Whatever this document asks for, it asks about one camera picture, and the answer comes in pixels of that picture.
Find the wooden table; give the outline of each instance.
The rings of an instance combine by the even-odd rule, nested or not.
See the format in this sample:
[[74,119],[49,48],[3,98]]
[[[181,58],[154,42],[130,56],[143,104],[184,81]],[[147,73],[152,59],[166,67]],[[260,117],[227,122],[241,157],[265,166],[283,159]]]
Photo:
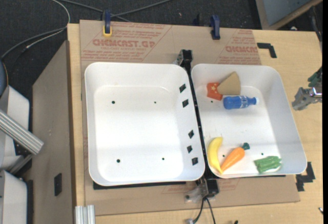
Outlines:
[[[259,49],[261,63],[275,68],[281,75],[289,102],[299,87],[307,88],[307,78],[319,69],[322,61],[319,42],[314,32],[254,30],[256,42],[271,43],[278,58],[271,58],[267,50]],[[73,181],[73,205],[85,205],[84,157],[81,107],[81,73],[79,58],[79,24],[68,25],[69,40],[69,92],[71,105],[71,155]],[[323,176],[322,176],[322,104],[309,105],[307,109],[292,109],[296,126],[307,156],[312,163],[316,179],[305,184],[300,192],[300,202],[273,205],[214,208],[216,222],[239,223],[323,223]],[[130,223],[184,223],[195,218],[199,210],[166,211],[126,215],[99,216],[97,224]],[[212,223],[209,209],[204,209],[197,222]]]

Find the blue bottle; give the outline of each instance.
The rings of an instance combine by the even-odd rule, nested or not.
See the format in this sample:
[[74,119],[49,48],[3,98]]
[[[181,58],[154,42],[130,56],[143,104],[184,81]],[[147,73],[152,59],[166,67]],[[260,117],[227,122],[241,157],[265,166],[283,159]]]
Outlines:
[[258,103],[259,99],[257,97],[250,98],[245,95],[227,96],[223,99],[225,109],[246,108],[249,105],[257,105]]

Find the cardboard sheet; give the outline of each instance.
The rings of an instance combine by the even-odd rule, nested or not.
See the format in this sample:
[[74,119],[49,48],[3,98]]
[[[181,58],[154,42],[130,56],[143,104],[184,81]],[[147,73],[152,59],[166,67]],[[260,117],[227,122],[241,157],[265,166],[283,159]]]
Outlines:
[[[221,28],[221,39],[212,40],[211,27],[112,22],[112,29],[112,36],[106,38],[101,21],[80,21],[82,87],[85,68],[93,62],[174,63],[181,49],[193,51],[193,66],[200,63],[261,64],[252,30]],[[88,171],[84,89],[82,99],[85,203],[95,205],[96,215],[199,208],[198,204],[185,203],[185,193],[195,188],[194,182],[95,190]],[[217,181],[220,193],[212,200],[213,207],[300,200],[293,175]]]

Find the yellow banana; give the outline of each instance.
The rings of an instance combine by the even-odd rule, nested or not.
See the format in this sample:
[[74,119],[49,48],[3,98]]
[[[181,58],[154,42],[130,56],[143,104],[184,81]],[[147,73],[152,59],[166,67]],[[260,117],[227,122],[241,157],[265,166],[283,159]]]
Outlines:
[[218,172],[220,172],[220,174],[223,174],[223,171],[220,166],[217,152],[221,147],[222,141],[223,141],[223,137],[221,136],[212,139],[207,149],[207,158],[210,166],[215,168]]

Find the toy carrot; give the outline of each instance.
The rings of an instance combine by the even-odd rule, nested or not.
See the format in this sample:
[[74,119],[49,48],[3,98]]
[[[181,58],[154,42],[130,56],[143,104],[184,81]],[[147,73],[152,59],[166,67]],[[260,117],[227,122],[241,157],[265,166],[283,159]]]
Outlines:
[[222,171],[225,171],[227,168],[240,161],[245,156],[245,150],[247,149],[250,149],[250,145],[248,143],[244,143],[242,147],[235,148],[231,151],[221,165]]

